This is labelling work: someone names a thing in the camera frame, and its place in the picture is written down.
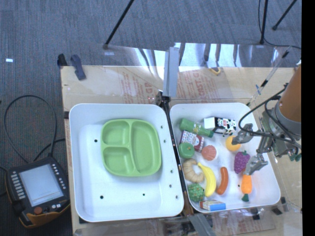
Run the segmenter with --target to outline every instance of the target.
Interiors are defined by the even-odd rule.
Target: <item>toy banana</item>
[[[201,168],[207,181],[205,188],[205,196],[210,197],[216,190],[217,186],[216,176],[209,167],[202,165],[200,162],[197,165]]]

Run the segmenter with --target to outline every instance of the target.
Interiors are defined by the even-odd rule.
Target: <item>wooden table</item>
[[[136,66],[83,66],[87,78],[79,81],[72,66],[61,67],[61,82],[63,92],[63,107],[65,112],[79,103],[142,103],[153,104],[159,89],[163,89],[163,79],[158,73],[162,67]],[[237,68],[225,67],[219,75],[214,75],[208,69],[195,68],[180,72],[177,93],[171,104],[231,102],[247,103],[271,71],[271,68]],[[290,81],[294,68],[278,68],[269,80],[256,103],[264,101],[284,88]],[[262,111],[254,113],[257,123]],[[70,200],[72,228],[75,235],[93,235],[99,232],[110,232],[111,235],[165,235],[163,221],[113,221],[103,223],[80,223],[74,206],[73,170],[71,160],[71,143],[69,119],[64,119],[66,133],[68,175],[70,185]],[[234,211],[224,216],[214,215],[213,229],[218,235],[228,233],[240,234],[251,232],[254,235],[302,235],[302,165],[301,161],[291,162],[288,157],[275,159],[269,156],[274,168],[282,196],[286,204],[278,206],[282,214],[276,215],[267,208],[260,214],[259,222],[249,217],[237,221]],[[222,224],[222,231],[215,223]]]

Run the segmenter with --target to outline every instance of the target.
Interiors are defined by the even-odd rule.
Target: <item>tripod leg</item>
[[[290,6],[286,9],[285,13],[282,15],[282,17],[279,19],[279,21],[272,27],[273,30],[276,30],[278,25],[281,23],[282,19],[286,16],[286,14],[289,12],[289,10],[292,8],[292,6],[295,4],[297,0],[293,0],[293,2],[290,4]]]
[[[259,42],[261,45],[265,42],[264,39],[265,39],[267,8],[268,8],[268,0],[265,0],[264,17],[262,19],[261,38],[260,38],[260,42]]]
[[[106,45],[109,44],[109,42],[111,41],[112,37],[114,36],[116,30],[118,29],[119,25],[121,24],[122,20],[124,19],[125,15],[127,14],[129,8],[131,7],[132,3],[133,3],[134,0],[130,0],[126,9],[124,10],[124,12],[122,13],[120,19],[118,20],[116,26],[114,27],[112,33],[110,34],[110,36],[108,37],[106,43],[103,45],[103,48],[105,49],[106,48]]]
[[[185,47],[186,47],[186,43],[181,43],[181,46],[179,48],[179,65],[181,65],[182,63]]]
[[[205,50],[203,51],[203,58],[207,62],[209,60],[211,44],[206,44]]]

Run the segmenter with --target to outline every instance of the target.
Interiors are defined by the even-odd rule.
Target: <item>small box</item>
[[[210,117],[204,118],[204,127],[214,133],[232,135],[236,131],[236,121],[233,119]]]
[[[215,211],[215,210],[225,210],[226,206],[224,202],[220,202],[218,200],[206,200],[206,201],[199,201],[200,208]]]
[[[201,152],[203,146],[204,138],[202,136],[190,133],[188,131],[183,131],[180,139],[180,143],[190,143],[197,152]]]

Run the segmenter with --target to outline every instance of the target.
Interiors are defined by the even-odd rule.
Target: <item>metal pole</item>
[[[290,4],[290,6],[286,9],[285,13],[282,15],[282,17],[279,19],[279,21],[272,27],[273,30],[276,30],[278,25],[281,23],[282,19],[286,16],[286,14],[289,12],[289,10],[292,8],[292,6],[295,4],[297,0],[293,0],[293,2]]]
[[[111,41],[112,37],[114,36],[116,30],[118,29],[120,23],[122,22],[122,20],[124,19],[125,15],[127,14],[129,8],[131,7],[132,3],[133,3],[134,0],[130,0],[126,9],[124,10],[123,14],[121,15],[120,19],[118,20],[116,26],[114,27],[112,33],[110,34],[110,36],[108,37],[106,43],[103,45],[103,48],[106,48],[106,45],[109,44],[109,42]]]
[[[263,17],[263,20],[262,20],[261,38],[260,38],[260,42],[259,42],[261,45],[265,42],[264,38],[265,38],[267,8],[268,8],[268,0],[265,0],[264,17]]]

